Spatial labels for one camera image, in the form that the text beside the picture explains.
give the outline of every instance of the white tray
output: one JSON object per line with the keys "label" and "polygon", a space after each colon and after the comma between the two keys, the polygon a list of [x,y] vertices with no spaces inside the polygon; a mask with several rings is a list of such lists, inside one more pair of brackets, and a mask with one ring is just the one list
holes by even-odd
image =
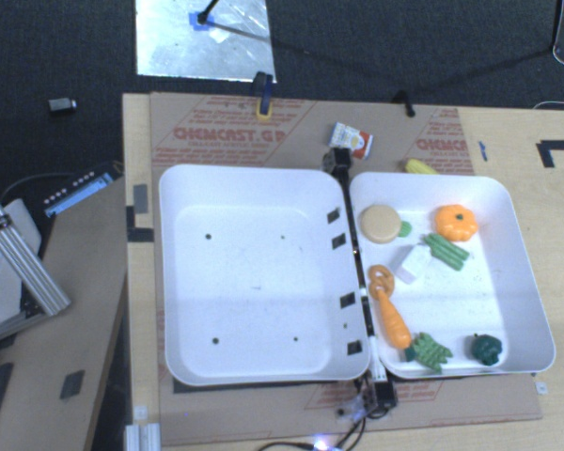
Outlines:
{"label": "white tray", "polygon": [[[425,332],[448,347],[454,357],[442,376],[539,372],[554,361],[556,350],[526,255],[508,191],[484,177],[364,173],[351,184],[355,220],[373,204],[393,207],[413,225],[407,238],[388,244],[369,241],[358,228],[364,271],[374,264],[395,270],[422,235],[434,232],[436,210],[462,204],[475,213],[479,231],[460,247],[471,253],[463,269],[453,271],[433,259],[410,285],[396,279],[391,302],[412,334]],[[370,300],[384,366],[406,379],[439,377],[417,362],[408,363],[392,348],[380,325],[380,309]],[[470,354],[474,334],[503,342],[499,363],[485,366]]]}
{"label": "white tray", "polygon": [[351,236],[332,177],[178,165],[161,178],[160,202],[165,359],[175,378],[336,381],[365,371]]}

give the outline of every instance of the black corner marker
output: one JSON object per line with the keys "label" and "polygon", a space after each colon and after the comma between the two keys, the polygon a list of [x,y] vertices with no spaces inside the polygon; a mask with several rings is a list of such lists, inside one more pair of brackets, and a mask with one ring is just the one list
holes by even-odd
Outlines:
{"label": "black corner marker", "polygon": [[60,391],[60,398],[67,399],[68,397],[77,396],[82,390],[82,382],[84,381],[84,370],[72,372],[65,377],[63,387]]}
{"label": "black corner marker", "polygon": [[543,162],[543,167],[556,167],[552,158],[552,150],[564,150],[564,140],[541,140],[537,150]]}

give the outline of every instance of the wooden table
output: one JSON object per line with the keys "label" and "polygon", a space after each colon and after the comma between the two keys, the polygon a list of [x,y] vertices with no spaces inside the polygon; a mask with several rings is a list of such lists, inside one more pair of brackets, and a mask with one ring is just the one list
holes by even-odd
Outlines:
{"label": "wooden table", "polygon": [[[133,188],[151,182],[149,96],[123,100],[126,205]],[[564,151],[553,151],[555,167],[541,163],[541,140],[564,140],[564,112],[459,108],[475,172],[502,182],[514,201],[540,295],[556,341],[556,362],[537,379],[540,421],[482,426],[421,428],[366,433],[357,449],[513,450],[564,449]],[[485,146],[487,160],[479,151]],[[153,227],[151,205],[135,216],[137,227]],[[159,422],[156,313],[152,244],[128,245],[134,422]],[[266,442],[189,445],[184,450],[249,450]]]}
{"label": "wooden table", "polygon": [[[123,179],[56,217],[43,262],[71,305],[0,350],[0,451],[89,451],[125,309]],[[81,387],[61,398],[69,375]]]}

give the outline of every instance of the small black object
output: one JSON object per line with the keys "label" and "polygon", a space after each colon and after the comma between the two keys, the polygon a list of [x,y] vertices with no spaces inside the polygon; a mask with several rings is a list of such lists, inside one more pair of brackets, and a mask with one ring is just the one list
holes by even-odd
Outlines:
{"label": "small black object", "polygon": [[274,85],[274,76],[264,71],[258,71],[251,84],[251,96],[261,98],[259,113],[267,116],[270,112],[270,101]]}
{"label": "small black object", "polygon": [[337,249],[338,247],[346,243],[347,243],[347,237],[344,234],[340,234],[339,236],[336,236],[335,238],[332,239],[332,248]]}
{"label": "small black object", "polygon": [[349,169],[351,168],[351,151],[348,148],[331,148],[323,156],[321,167],[325,173],[331,174],[335,179],[342,178],[349,181]]}
{"label": "small black object", "polygon": [[349,294],[345,294],[340,298],[340,308],[344,309],[350,305],[355,304],[355,293],[351,292]]}
{"label": "small black object", "polygon": [[67,399],[68,397],[73,397],[79,394],[82,390],[82,382],[84,381],[84,370],[72,372],[65,377],[65,382],[63,382],[63,387],[60,391],[60,398]]}
{"label": "small black object", "polygon": [[340,217],[340,211],[334,209],[332,212],[328,213],[328,224],[332,224],[336,219]]}
{"label": "small black object", "polygon": [[133,206],[125,208],[128,229],[128,242],[154,242],[154,229],[135,226],[135,210]]}
{"label": "small black object", "polygon": [[564,140],[541,140],[537,150],[543,162],[543,167],[556,167],[552,159],[552,150],[564,150]]}
{"label": "small black object", "polygon": [[347,344],[347,355],[351,356],[352,354],[357,354],[358,352],[362,352],[364,349],[361,345],[361,341],[353,341]]}
{"label": "small black object", "polygon": [[407,92],[405,90],[400,90],[399,92],[397,92],[395,97],[393,97],[391,103],[404,103],[405,113],[407,114],[407,116],[415,117],[415,110],[412,106],[412,101],[410,101],[410,97],[409,95],[407,95]]}
{"label": "small black object", "polygon": [[392,381],[374,382],[374,391],[379,411],[388,411],[397,406],[397,393]]}
{"label": "small black object", "polygon": [[77,102],[67,97],[62,99],[52,99],[48,101],[51,114],[64,114],[68,112],[75,112],[77,109]]}

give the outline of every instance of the orange pumpkin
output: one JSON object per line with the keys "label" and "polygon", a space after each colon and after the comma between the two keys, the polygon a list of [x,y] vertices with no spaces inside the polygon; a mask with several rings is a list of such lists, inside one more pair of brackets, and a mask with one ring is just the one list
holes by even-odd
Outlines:
{"label": "orange pumpkin", "polygon": [[474,213],[460,204],[443,206],[434,222],[436,231],[448,241],[468,241],[478,231]]}

